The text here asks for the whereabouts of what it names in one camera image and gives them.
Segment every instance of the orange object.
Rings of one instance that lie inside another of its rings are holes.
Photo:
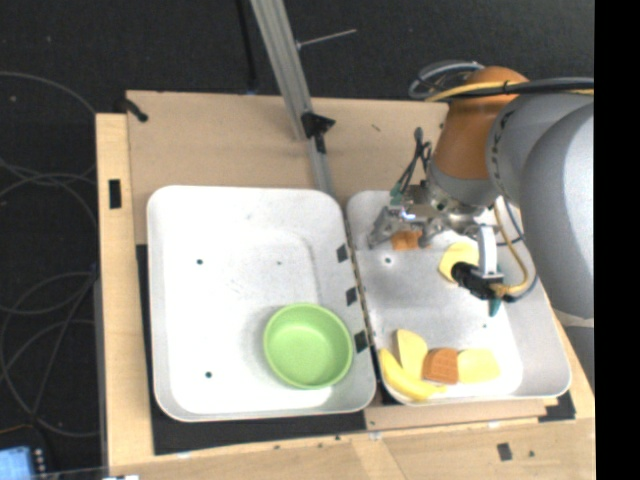
[[[422,376],[443,384],[458,382],[458,351],[454,348],[436,348],[424,358]]]
[[[464,85],[527,81],[526,77],[516,71],[490,66],[474,71]],[[438,169],[459,179],[489,179],[484,155],[487,136],[498,113],[516,96],[501,94],[454,100],[433,152],[433,161]]]
[[[398,231],[391,237],[391,246],[394,251],[410,251],[419,249],[418,238],[422,236],[422,231]]]

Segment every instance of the gray robot arm casing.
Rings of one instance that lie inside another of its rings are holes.
[[[498,115],[486,159],[520,208],[525,241],[554,309],[594,316],[593,97],[520,96]]]

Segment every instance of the banana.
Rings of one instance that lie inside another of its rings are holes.
[[[406,329],[396,331],[400,365],[415,379],[422,379],[424,358],[429,352],[427,342],[415,332]]]
[[[378,355],[384,380],[393,389],[412,400],[421,402],[434,393],[444,393],[447,390],[446,386],[436,386],[412,377],[386,348],[381,349]]]

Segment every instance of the green bowl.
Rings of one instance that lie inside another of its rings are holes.
[[[286,383],[320,389],[341,380],[353,359],[353,341],[335,313],[315,304],[278,310],[263,335],[269,366]]]

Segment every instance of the metal bracket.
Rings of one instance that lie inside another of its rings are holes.
[[[283,0],[250,1],[280,93],[289,112],[295,137],[304,140],[302,116],[313,113],[313,108],[284,2]],[[335,197],[325,153],[324,144],[319,150],[316,144],[309,141],[308,154],[316,187]]]
[[[324,134],[336,124],[333,119],[319,116],[313,112],[302,114],[302,126],[307,139],[315,139],[316,151],[323,155],[327,154],[327,148],[324,144]]]

